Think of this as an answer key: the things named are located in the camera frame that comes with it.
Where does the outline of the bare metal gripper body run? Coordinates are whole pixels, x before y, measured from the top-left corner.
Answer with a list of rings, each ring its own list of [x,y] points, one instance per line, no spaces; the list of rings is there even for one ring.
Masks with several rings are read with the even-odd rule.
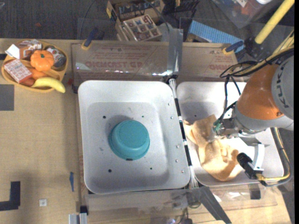
[[[214,133],[217,136],[225,137],[237,137],[239,135],[253,135],[256,133],[254,130],[250,130],[244,127],[237,119],[217,119],[214,122]]]

